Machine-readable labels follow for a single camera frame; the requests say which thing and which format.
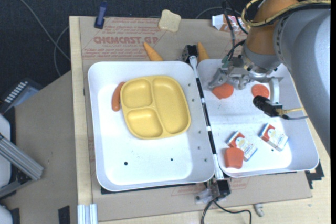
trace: beige sponge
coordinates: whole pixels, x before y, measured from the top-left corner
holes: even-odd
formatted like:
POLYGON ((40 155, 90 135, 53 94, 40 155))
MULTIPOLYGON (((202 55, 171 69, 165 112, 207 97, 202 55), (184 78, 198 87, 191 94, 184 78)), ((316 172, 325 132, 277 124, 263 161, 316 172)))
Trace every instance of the beige sponge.
POLYGON ((177 32, 179 29, 181 17, 178 14, 172 13, 168 9, 164 9, 159 20, 159 29, 170 32, 177 32))

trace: toy carrot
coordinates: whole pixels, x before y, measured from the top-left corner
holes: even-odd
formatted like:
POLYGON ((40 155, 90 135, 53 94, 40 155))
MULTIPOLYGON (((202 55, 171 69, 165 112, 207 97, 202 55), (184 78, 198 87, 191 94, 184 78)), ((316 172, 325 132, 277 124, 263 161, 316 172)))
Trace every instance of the toy carrot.
POLYGON ((163 61, 162 57, 147 42, 144 42, 143 46, 151 61, 163 61))
POLYGON ((197 48, 198 48, 198 62, 210 58, 205 48, 203 47, 202 43, 199 42, 197 44, 197 48))

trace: small carton box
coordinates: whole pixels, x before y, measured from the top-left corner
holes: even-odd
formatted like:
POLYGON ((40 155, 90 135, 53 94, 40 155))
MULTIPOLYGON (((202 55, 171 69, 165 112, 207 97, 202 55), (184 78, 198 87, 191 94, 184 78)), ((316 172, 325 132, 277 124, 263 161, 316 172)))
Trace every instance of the small carton box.
POLYGON ((257 151, 257 147, 252 144, 245 136, 237 131, 228 140, 227 143, 230 147, 237 147, 244 151, 244 160, 248 161, 251 156, 257 151))
POLYGON ((282 151, 288 141, 288 136, 279 132, 271 124, 266 124, 259 137, 278 151, 282 151))

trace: yellow divided plate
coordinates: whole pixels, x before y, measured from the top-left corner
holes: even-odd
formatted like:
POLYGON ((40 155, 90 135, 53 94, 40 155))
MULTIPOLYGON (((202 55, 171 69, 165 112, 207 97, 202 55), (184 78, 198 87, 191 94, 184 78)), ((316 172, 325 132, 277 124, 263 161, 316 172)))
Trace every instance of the yellow divided plate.
POLYGON ((168 76, 148 76, 127 81, 120 102, 130 132, 141 139, 175 136, 191 122, 180 84, 168 76))

